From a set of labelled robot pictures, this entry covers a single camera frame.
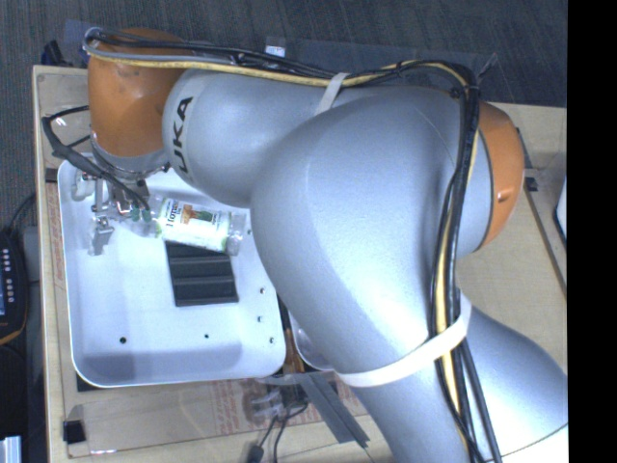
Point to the clear plastic bottle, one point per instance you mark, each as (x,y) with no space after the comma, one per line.
(195,222)

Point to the white plastic tray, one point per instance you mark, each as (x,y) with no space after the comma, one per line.
(144,335)

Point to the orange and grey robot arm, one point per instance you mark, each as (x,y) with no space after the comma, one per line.
(347,200)

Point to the black ribbed block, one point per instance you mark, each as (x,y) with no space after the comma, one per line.
(202,278)

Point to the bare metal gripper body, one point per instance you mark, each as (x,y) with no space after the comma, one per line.
(115,192)

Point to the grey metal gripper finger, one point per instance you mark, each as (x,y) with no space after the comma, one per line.
(101,236)

